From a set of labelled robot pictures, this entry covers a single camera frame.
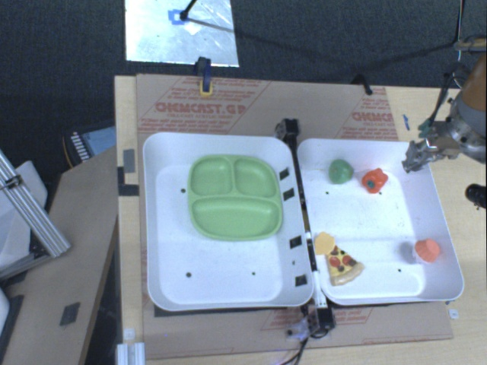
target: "pepperoni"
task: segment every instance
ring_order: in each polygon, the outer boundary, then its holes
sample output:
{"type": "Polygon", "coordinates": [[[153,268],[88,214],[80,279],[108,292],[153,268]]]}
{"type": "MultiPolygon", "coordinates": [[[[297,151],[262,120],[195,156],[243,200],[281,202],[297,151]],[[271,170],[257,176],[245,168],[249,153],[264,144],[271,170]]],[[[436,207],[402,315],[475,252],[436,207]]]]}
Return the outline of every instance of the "pepperoni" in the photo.
{"type": "Polygon", "coordinates": [[[329,259],[329,264],[335,268],[338,268],[340,266],[340,260],[336,257],[331,257],[329,259]]]}

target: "green ball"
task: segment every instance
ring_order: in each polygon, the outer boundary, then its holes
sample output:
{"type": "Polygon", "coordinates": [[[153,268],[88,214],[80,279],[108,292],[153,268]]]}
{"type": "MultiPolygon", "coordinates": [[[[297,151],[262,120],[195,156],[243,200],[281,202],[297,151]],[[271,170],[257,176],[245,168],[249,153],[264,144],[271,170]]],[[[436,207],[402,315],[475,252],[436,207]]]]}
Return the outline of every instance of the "green ball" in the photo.
{"type": "Polygon", "coordinates": [[[328,169],[329,179],[333,184],[343,184],[353,176],[353,168],[344,160],[334,160],[328,169]]]}

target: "orange toy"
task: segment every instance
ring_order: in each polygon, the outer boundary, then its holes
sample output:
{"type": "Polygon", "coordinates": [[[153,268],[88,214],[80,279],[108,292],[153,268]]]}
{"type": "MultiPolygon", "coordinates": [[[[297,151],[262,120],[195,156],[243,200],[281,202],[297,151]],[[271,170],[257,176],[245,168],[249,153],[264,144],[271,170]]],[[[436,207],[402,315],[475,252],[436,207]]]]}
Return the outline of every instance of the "orange toy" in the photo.
{"type": "Polygon", "coordinates": [[[389,177],[387,174],[378,167],[376,170],[367,172],[365,176],[362,177],[362,185],[369,191],[369,193],[377,193],[388,179],[389,177]]]}
{"type": "Polygon", "coordinates": [[[440,245],[431,238],[419,240],[414,245],[416,255],[424,262],[434,262],[440,255],[440,245]]]}

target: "black fabric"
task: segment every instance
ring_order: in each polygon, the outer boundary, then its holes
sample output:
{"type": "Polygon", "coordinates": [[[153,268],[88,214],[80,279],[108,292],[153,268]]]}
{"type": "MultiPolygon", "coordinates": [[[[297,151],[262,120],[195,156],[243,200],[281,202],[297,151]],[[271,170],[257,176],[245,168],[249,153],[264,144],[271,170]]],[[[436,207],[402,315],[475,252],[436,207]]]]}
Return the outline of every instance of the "black fabric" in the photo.
{"type": "MultiPolygon", "coordinates": [[[[464,37],[485,34],[485,2],[466,0],[464,37]]],[[[439,87],[457,58],[459,3],[231,0],[240,67],[212,74],[439,87]]],[[[66,170],[62,133],[113,118],[115,75],[193,73],[127,62],[124,31],[124,0],[0,0],[0,148],[15,166],[33,160],[47,183],[66,170]]]]}

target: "white tray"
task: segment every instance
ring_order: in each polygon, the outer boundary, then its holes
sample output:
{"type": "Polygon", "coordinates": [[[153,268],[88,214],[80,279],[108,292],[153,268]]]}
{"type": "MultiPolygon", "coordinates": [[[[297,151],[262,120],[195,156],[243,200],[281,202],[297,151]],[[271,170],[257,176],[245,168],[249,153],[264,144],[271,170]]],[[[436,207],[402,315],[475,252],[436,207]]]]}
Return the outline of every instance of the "white tray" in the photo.
{"type": "Polygon", "coordinates": [[[317,256],[325,295],[342,305],[452,300],[463,291],[463,277],[429,167],[406,173],[403,142],[308,139],[298,148],[310,228],[326,231],[365,270],[342,286],[332,286],[326,261],[317,256]],[[335,159],[355,169],[352,180],[332,184],[335,159]],[[388,176],[381,194],[369,194],[363,175],[380,167],[388,176]],[[441,247],[430,265],[415,263],[417,240],[432,238],[441,247]]]}
{"type": "Polygon", "coordinates": [[[144,144],[148,291],[160,308],[181,311],[298,306],[313,293],[292,155],[275,138],[159,133],[144,144]],[[278,232],[255,241],[215,240],[192,225],[187,189],[191,165],[210,154],[259,158],[279,173],[283,221],[278,232]],[[292,247],[290,240],[301,238],[292,247]]]}

